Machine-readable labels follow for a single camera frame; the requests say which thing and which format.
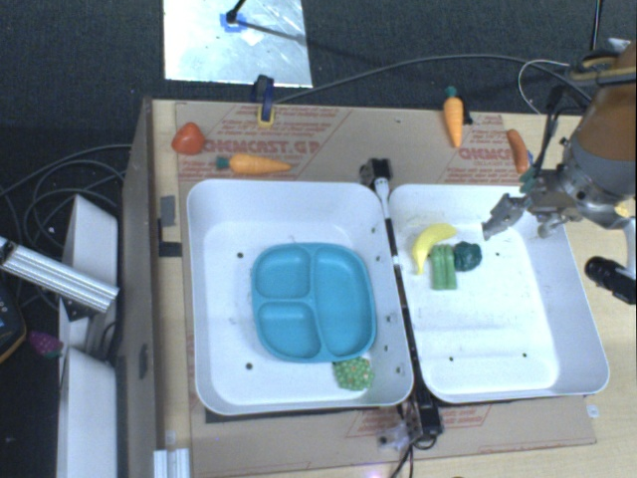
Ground orange carrot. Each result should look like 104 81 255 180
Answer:
443 86 466 149
215 152 293 176

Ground orange sausage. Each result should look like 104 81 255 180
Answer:
506 128 531 176

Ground brown cardboard board red print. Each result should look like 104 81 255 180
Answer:
173 100 598 467

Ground green spotted hexagon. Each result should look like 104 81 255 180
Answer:
331 356 375 392

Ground purple grapes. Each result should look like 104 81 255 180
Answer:
27 330 65 360

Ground blue divided plate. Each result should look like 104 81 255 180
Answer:
250 242 378 365

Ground white plastic tray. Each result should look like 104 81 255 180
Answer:
186 178 415 416
387 182 611 404

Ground red pepper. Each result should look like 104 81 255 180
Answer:
171 121 207 156

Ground black cylinder on white bracket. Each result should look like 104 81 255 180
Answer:
584 209 637 306

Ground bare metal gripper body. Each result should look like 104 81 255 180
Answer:
524 164 624 224

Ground light green ribbed vegetable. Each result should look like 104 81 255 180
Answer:
429 244 460 292

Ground black block with thin wires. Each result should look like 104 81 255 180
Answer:
359 157 395 186
406 394 445 443

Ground dark green broccoli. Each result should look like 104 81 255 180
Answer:
452 240 483 273

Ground thin black and white rod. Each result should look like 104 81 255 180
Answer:
375 176 425 403

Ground yellow banana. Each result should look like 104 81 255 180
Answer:
411 222 458 276

